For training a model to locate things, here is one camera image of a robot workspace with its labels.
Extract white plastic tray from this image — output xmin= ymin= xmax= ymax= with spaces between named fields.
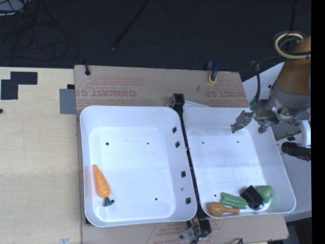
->
xmin=181 ymin=106 xmax=297 ymax=219
xmin=79 ymin=105 xmax=198 ymax=228

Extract tan chicken drumstick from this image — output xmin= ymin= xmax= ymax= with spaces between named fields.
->
xmin=207 ymin=201 xmax=240 ymax=217

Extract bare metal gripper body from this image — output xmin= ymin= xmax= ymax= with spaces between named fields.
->
xmin=252 ymin=98 xmax=295 ymax=125

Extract green pepper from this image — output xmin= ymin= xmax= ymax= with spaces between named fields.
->
xmin=256 ymin=185 xmax=274 ymax=204

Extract thin black rod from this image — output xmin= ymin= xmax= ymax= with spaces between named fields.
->
xmin=176 ymin=103 xmax=207 ymax=222

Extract green bean pods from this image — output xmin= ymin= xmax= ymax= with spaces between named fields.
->
xmin=219 ymin=192 xmax=249 ymax=209

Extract orange carrot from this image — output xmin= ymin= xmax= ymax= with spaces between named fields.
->
xmin=92 ymin=164 xmax=113 ymax=207

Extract black box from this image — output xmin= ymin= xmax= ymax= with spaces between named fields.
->
xmin=240 ymin=185 xmax=265 ymax=211

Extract black cylinder on white bracket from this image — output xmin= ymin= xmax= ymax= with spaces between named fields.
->
xmin=280 ymin=119 xmax=312 ymax=162

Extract brown cardboard board red print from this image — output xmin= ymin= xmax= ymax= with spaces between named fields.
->
xmin=74 ymin=65 xmax=290 ymax=244

